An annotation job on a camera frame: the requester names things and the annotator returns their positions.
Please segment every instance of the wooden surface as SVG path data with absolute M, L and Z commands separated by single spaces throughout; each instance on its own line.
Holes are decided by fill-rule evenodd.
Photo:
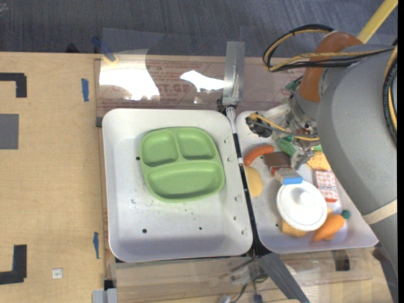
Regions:
M 11 270 L 15 244 L 27 245 L 28 260 L 23 283 L 0 285 L 0 302 L 91 302 L 103 287 L 95 58 L 0 53 L 0 72 L 25 73 L 28 90 L 16 98 L 15 83 L 0 81 L 0 113 L 20 118 L 19 149 L 0 150 L 0 271 Z

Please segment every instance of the white lid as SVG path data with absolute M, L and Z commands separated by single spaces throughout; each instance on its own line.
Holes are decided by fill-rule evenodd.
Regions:
M 293 228 L 313 231 L 327 218 L 327 203 L 324 196 L 313 184 L 281 186 L 276 196 L 276 206 L 280 216 Z

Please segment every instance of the green plate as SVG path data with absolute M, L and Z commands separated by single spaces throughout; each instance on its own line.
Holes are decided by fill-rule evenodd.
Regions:
M 151 131 L 141 141 L 140 154 L 146 185 L 162 201 L 201 199 L 223 188 L 223 164 L 205 130 L 181 127 Z

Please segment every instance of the wooden table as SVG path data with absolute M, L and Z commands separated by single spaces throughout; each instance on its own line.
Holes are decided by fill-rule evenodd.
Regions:
M 95 54 L 0 53 L 0 72 L 27 77 L 27 97 L 16 98 L 15 82 L 0 81 L 0 114 L 18 114 L 19 124 L 18 149 L 0 150 L 0 272 L 12 270 L 14 246 L 27 245 L 27 277 L 22 283 L 0 285 L 1 302 L 91 302 L 92 291 L 104 287 L 99 128 L 95 125 L 94 62 L 99 58 Z M 88 100 L 82 79 L 88 81 Z M 324 302 L 322 297 L 328 302 L 391 302 L 379 262 L 371 250 L 362 253 L 372 277 L 303 287 L 313 302 Z M 52 274 L 58 268 L 62 277 Z M 260 286 L 266 302 L 286 299 L 279 290 Z M 250 298 L 244 295 L 239 302 Z M 216 300 L 217 296 L 171 302 Z

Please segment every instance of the orange carrot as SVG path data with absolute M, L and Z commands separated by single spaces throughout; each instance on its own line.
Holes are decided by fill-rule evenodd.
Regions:
M 264 154 L 273 153 L 274 150 L 275 149 L 272 145 L 264 145 L 254 148 L 244 157 L 244 165 L 250 166 L 255 158 Z
M 341 214 L 330 215 L 323 225 L 314 233 L 314 241 L 320 241 L 325 239 L 340 230 L 344 224 L 345 219 L 350 217 L 350 213 L 347 210 L 342 211 Z

